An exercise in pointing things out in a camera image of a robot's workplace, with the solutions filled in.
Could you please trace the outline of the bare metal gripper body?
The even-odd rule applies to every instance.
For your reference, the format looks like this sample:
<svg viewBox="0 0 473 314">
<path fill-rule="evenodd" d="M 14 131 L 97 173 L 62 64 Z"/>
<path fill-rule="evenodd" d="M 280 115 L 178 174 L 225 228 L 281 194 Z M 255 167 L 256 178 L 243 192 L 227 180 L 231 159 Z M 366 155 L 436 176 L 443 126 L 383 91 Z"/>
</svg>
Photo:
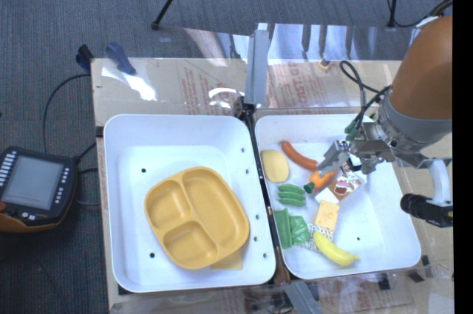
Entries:
<svg viewBox="0 0 473 314">
<path fill-rule="evenodd" d="M 427 143 L 397 132 L 390 122 L 363 122 L 350 141 L 350 152 L 359 160 L 373 155 L 383 157 L 384 162 L 400 160 L 413 168 L 428 168 L 429 158 L 421 153 L 425 146 Z"/>
</svg>

